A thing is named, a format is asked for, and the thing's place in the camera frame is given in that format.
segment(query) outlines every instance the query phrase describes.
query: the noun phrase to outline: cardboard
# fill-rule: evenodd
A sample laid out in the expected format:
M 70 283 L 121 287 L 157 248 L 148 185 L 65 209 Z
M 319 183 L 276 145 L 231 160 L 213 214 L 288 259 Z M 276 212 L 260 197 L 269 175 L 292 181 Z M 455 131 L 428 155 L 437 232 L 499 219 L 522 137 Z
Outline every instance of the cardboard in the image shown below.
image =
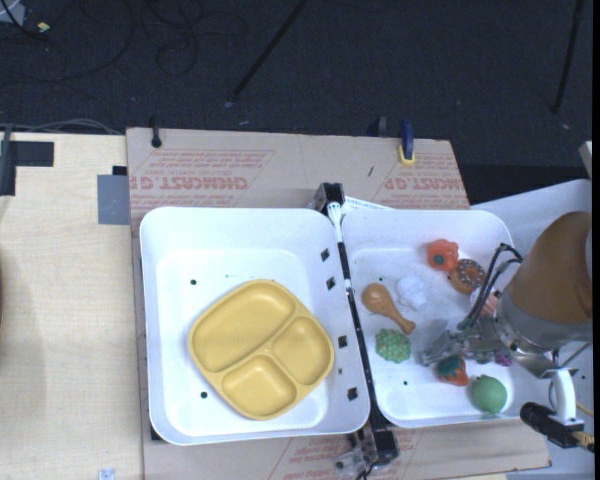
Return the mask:
M 288 134 L 127 130 L 142 437 L 146 478 L 342 479 L 335 457 L 345 436 L 175 446 L 152 439 L 138 228 L 160 206 L 308 207 L 321 183 L 347 196 L 403 209 L 469 209 L 448 141 L 416 139 L 415 162 L 399 161 L 399 139 Z M 395 429 L 400 456 L 373 478 L 445 478 L 548 467 L 544 437 L 520 421 Z

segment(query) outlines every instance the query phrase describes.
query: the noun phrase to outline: green object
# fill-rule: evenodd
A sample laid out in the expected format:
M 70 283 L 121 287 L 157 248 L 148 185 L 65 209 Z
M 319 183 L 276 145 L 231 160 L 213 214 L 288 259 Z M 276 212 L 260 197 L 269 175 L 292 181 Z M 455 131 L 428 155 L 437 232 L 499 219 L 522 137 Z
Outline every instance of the green object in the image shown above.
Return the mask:
M 507 388 L 489 375 L 481 375 L 472 386 L 473 401 L 478 409 L 498 414 L 507 403 Z
M 411 357 L 411 342 L 400 331 L 381 329 L 376 334 L 376 352 L 387 361 L 401 363 Z

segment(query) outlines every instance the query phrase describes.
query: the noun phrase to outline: black fabric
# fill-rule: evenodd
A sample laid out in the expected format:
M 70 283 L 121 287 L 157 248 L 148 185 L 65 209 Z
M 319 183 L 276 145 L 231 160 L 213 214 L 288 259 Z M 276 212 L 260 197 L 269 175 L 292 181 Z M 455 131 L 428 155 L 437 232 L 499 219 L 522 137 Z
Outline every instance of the black fabric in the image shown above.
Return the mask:
M 0 123 L 355 137 L 384 116 L 450 140 L 466 173 L 582 165 L 593 0 L 309 0 L 225 105 L 299 1 L 23 0 L 30 34 L 0 22 Z

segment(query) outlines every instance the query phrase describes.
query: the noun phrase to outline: green toy fruit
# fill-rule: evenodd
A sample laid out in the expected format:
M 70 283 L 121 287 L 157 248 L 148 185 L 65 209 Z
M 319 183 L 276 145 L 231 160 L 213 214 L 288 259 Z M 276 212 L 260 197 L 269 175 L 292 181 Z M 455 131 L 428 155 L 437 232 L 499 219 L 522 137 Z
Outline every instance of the green toy fruit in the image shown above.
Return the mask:
M 478 409 L 490 414 L 498 414 L 507 403 L 507 389 L 498 379 L 488 375 L 478 377 L 471 392 Z

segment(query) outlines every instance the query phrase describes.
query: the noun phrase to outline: orange toy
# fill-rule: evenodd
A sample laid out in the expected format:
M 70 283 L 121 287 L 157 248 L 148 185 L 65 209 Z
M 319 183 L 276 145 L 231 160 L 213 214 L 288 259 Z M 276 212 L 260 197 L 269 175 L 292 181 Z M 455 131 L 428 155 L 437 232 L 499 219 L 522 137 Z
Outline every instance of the orange toy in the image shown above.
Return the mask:
M 458 263 L 458 244 L 444 238 L 431 242 L 427 247 L 427 261 L 436 270 L 450 272 Z

